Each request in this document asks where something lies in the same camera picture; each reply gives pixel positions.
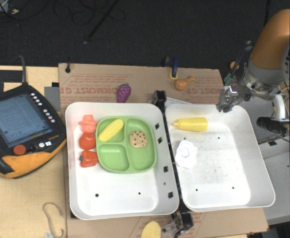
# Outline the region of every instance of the display screen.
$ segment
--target display screen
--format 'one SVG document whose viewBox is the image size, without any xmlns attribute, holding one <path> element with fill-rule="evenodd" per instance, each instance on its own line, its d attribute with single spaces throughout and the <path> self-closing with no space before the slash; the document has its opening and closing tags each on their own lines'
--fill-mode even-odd
<svg viewBox="0 0 290 238">
<path fill-rule="evenodd" d="M 0 101 L 0 135 L 9 147 L 51 131 L 27 94 Z"/>
</svg>

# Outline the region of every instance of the cardboard box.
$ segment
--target cardboard box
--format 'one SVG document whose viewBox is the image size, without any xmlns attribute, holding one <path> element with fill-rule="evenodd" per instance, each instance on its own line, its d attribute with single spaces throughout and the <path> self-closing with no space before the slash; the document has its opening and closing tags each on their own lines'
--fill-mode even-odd
<svg viewBox="0 0 290 238">
<path fill-rule="evenodd" d="M 148 103 L 156 90 L 164 90 L 167 97 L 197 104 L 217 104 L 223 88 L 221 75 L 216 69 L 178 68 L 178 78 L 195 76 L 184 91 L 174 87 L 170 68 L 139 67 L 123 65 L 59 64 L 61 117 L 74 102 L 116 102 L 116 92 L 121 84 L 129 83 L 132 93 L 127 103 Z M 171 216 L 142 216 L 83 221 L 71 217 L 67 153 L 64 151 L 64 179 L 66 194 L 67 233 L 69 238 L 140 238 L 144 226 L 156 221 L 164 226 L 172 221 Z M 222 237 L 253 234 L 268 230 L 262 208 L 222 210 L 192 213 L 194 226 L 181 234 L 181 238 Z"/>
</svg>

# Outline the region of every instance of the white tray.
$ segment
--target white tray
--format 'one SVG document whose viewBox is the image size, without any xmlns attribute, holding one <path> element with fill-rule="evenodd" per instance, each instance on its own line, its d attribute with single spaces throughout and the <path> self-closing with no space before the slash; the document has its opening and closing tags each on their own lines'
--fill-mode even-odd
<svg viewBox="0 0 290 238">
<path fill-rule="evenodd" d="M 79 121 L 84 115 L 94 120 L 110 116 L 145 119 L 156 138 L 157 162 L 143 173 L 118 174 L 104 170 L 99 163 L 82 168 L 78 145 L 82 134 Z M 83 103 L 68 106 L 65 112 L 69 166 L 70 207 L 82 220 L 171 214 L 179 196 L 161 111 L 152 104 Z"/>
<path fill-rule="evenodd" d="M 180 130 L 178 119 L 205 117 L 205 132 Z M 176 167 L 185 205 L 192 211 L 267 207 L 275 192 L 246 110 L 235 106 L 228 113 L 215 105 L 171 104 L 166 119 L 174 155 L 181 140 L 197 148 L 193 169 Z"/>
</svg>

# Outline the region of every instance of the toy food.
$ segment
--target toy food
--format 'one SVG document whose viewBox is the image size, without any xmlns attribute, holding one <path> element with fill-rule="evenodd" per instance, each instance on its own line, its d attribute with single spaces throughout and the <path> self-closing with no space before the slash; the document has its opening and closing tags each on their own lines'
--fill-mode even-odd
<svg viewBox="0 0 290 238">
<path fill-rule="evenodd" d="M 99 161 L 99 159 L 97 158 L 96 152 L 89 151 L 89 150 L 84 150 L 81 153 L 79 160 L 80 160 L 80 165 L 83 168 L 95 166 L 96 163 L 98 163 Z"/>
<path fill-rule="evenodd" d="M 120 118 L 115 119 L 109 125 L 102 130 L 99 134 L 99 140 L 107 142 L 112 139 L 117 133 L 119 133 L 124 127 L 124 121 Z"/>
<path fill-rule="evenodd" d="M 183 91 L 185 90 L 188 85 L 195 80 L 194 76 L 190 76 L 187 79 L 177 79 L 174 83 L 174 87 L 179 90 L 179 91 Z"/>
<path fill-rule="evenodd" d="M 125 103 L 130 96 L 131 93 L 131 87 L 126 84 L 120 85 L 118 91 L 117 91 L 117 102 L 118 103 Z"/>
<path fill-rule="evenodd" d="M 145 147 L 148 142 L 147 136 L 141 130 L 134 130 L 129 135 L 129 143 L 135 148 Z"/>
<path fill-rule="evenodd" d="M 96 130 L 97 121 L 94 120 L 92 115 L 85 115 L 79 124 L 83 132 L 94 132 Z"/>
<path fill-rule="evenodd" d="M 182 140 L 176 149 L 175 163 L 179 167 L 186 168 L 188 170 L 192 169 L 196 164 L 196 155 L 198 148 L 194 146 L 193 143 L 187 140 Z"/>
<path fill-rule="evenodd" d="M 79 146 L 84 150 L 93 149 L 96 146 L 96 139 L 93 132 L 84 132 L 79 139 Z"/>
<path fill-rule="evenodd" d="M 206 131 L 208 128 L 208 121 L 205 117 L 184 118 L 174 122 L 173 125 L 178 129 L 189 131 Z"/>
</svg>

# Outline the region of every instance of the black fabric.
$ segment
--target black fabric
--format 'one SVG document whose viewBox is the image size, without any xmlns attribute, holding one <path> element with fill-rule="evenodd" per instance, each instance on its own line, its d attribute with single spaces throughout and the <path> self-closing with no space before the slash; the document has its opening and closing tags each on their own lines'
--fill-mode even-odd
<svg viewBox="0 0 290 238">
<path fill-rule="evenodd" d="M 222 78 L 256 42 L 266 18 L 290 0 L 10 0 L 0 12 L 0 65 L 23 55 L 27 66 L 96 63 L 219 69 Z"/>
</svg>

